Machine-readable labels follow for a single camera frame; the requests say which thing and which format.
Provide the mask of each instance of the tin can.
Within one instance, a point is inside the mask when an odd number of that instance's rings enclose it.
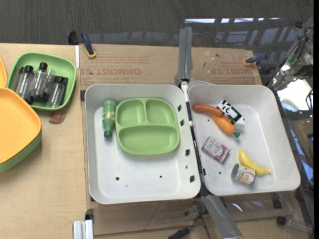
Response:
[[[256,177],[256,171],[241,164],[235,164],[231,178],[246,184],[252,184]]]

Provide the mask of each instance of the wooden surface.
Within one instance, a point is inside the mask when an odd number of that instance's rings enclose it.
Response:
[[[0,56],[7,75],[18,56],[29,51],[57,55],[75,64],[75,46],[2,43]],[[42,123],[41,144],[19,164],[0,173],[0,238],[70,239],[73,221],[84,220],[79,81],[78,71],[72,99],[64,109],[64,121],[52,124],[50,112],[36,111]]]

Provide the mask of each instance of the yellow clamp pad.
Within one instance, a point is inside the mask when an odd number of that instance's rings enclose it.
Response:
[[[87,48],[84,48],[84,50],[85,50],[86,55],[87,55],[89,58],[95,58],[95,57],[96,57],[95,49],[93,49],[93,54],[92,54],[92,55],[90,55],[90,53],[88,52]]]
[[[252,66],[254,64],[254,62],[253,63],[246,63],[246,59],[247,58],[243,59],[243,65],[244,66]]]

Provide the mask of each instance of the blue clamp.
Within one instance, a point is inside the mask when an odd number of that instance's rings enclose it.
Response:
[[[85,44],[85,53],[89,58],[96,57],[95,49],[91,45],[91,41],[89,39],[89,36],[86,34],[86,32],[81,32],[81,37],[83,39],[83,42]]]
[[[256,62],[256,64],[259,64],[260,61],[264,60],[267,58],[267,54],[258,54],[256,56],[253,56],[251,58],[248,58],[248,59],[244,59],[243,60],[243,64],[244,66],[251,66],[253,65],[254,62]]]

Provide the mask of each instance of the can label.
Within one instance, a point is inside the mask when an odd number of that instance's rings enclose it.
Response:
[[[256,177],[256,171],[241,164],[236,164],[231,172],[231,178],[246,184],[252,184]]]
[[[115,113],[113,112],[108,112],[108,113],[103,113],[103,120],[104,119],[112,119],[115,120]]]

